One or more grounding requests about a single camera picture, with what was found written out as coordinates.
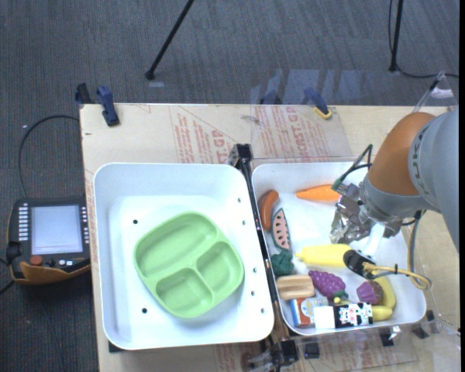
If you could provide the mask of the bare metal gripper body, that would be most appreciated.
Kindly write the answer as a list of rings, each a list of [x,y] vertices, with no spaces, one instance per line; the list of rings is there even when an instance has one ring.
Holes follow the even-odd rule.
[[[337,191],[341,197],[336,203],[334,231],[369,232],[372,223],[363,213],[360,188],[355,184],[341,184]]]

